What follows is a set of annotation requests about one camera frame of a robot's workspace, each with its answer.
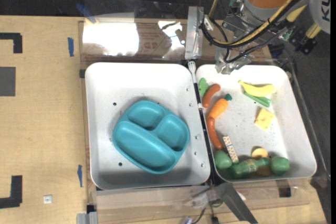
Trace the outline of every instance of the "wooden table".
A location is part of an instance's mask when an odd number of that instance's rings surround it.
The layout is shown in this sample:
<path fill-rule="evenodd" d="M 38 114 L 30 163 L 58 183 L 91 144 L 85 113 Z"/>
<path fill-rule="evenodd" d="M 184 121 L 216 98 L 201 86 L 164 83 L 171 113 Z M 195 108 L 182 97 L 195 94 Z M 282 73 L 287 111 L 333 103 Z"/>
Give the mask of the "wooden table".
<path fill-rule="evenodd" d="M 80 17 L 0 16 L 0 33 L 20 33 L 23 53 L 0 40 L 0 67 L 16 68 L 14 97 L 0 97 L 0 198 L 9 197 L 11 176 L 22 175 L 19 207 L 0 209 L 0 223 L 76 223 L 88 201 Z M 74 40 L 74 56 L 68 48 Z M 82 169 L 82 186 L 78 168 Z M 325 223 L 317 193 L 304 182 L 309 203 L 252 210 L 259 223 Z M 52 203 L 44 203 L 52 195 Z M 235 222 L 232 213 L 217 215 Z M 180 223 L 181 218 L 146 221 Z M 211 223 L 204 216 L 199 223 Z"/>

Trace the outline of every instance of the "toy bottle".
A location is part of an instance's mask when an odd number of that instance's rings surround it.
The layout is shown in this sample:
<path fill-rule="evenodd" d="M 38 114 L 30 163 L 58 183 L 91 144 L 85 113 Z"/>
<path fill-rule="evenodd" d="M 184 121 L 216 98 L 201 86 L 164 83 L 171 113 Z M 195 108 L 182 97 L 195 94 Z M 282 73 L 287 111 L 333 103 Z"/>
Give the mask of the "toy bottle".
<path fill-rule="evenodd" d="M 229 171 L 234 179 L 239 179 L 245 176 L 248 176 L 251 173 L 254 173 L 257 171 L 257 169 L 261 166 L 268 165 L 268 159 L 261 158 L 261 159 L 247 159 L 243 162 L 240 162 L 238 164 L 233 164 Z"/>

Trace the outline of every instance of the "blue plate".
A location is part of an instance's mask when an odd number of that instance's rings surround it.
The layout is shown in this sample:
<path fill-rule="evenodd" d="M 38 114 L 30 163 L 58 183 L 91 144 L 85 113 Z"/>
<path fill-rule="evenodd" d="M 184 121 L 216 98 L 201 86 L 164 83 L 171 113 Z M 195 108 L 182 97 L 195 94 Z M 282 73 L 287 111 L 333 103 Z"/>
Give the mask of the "blue plate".
<path fill-rule="evenodd" d="M 148 100 L 133 104 L 116 124 L 112 141 L 129 161 L 152 174 L 178 163 L 189 142 L 187 125 L 174 113 Z"/>

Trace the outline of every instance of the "toy banana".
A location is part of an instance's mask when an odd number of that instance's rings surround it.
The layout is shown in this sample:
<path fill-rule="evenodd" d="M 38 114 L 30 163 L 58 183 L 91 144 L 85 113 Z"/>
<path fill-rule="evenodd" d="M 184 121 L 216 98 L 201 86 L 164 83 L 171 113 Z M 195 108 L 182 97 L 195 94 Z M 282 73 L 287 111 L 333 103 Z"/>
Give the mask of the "toy banana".
<path fill-rule="evenodd" d="M 238 81 L 238 83 L 240 85 L 242 85 L 244 87 L 244 90 L 253 96 L 257 96 L 257 97 L 265 97 L 267 95 L 269 95 L 270 93 L 273 92 L 274 89 L 274 85 L 273 84 L 267 84 L 265 86 L 253 86 L 250 84 L 246 84 L 244 82 L 242 82 L 241 80 Z"/>

